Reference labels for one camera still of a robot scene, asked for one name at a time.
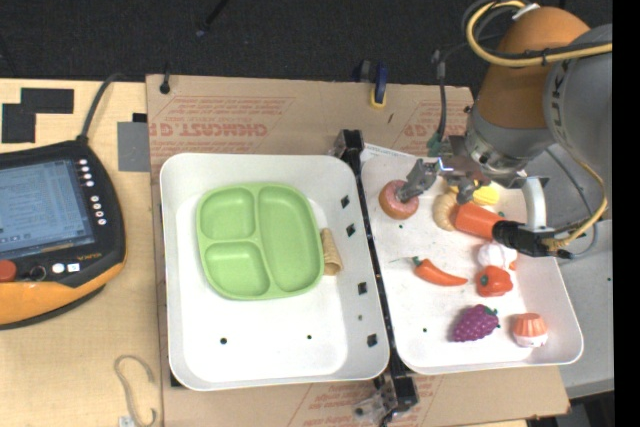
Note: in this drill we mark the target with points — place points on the orange chili pepper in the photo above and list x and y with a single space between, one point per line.
432 272

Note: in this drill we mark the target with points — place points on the beige croissant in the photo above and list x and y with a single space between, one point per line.
442 215

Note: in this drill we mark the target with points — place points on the green divided plate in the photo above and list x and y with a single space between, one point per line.
260 240

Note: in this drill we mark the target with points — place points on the yellow round toy food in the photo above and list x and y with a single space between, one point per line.
487 196

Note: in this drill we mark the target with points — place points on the white paper label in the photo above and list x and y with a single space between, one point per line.
387 151

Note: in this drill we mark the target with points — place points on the orange carrot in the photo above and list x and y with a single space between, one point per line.
475 220

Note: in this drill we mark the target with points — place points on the purple grapes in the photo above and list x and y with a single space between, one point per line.
474 325

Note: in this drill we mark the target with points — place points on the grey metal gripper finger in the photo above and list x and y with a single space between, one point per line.
466 192
419 180

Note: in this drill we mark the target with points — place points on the brown cardboard board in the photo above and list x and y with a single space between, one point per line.
240 120

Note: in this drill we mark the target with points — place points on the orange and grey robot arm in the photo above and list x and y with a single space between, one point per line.
520 80

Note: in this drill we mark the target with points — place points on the white garlic bulb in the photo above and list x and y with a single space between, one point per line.
492 255

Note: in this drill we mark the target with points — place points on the red bell pepper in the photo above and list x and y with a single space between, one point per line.
494 282

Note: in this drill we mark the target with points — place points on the white plastic tray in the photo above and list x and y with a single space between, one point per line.
270 340
430 315

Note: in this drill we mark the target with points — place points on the pink frosted doughnut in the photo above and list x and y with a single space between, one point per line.
392 210

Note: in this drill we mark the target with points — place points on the orange and white cupcake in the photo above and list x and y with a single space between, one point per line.
530 330

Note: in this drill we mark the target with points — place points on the tan waffle cone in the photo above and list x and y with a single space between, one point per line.
331 255

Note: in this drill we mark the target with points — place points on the black cylinder on white bracket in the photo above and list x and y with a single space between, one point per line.
520 235

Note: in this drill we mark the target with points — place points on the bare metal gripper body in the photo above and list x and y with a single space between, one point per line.
470 160

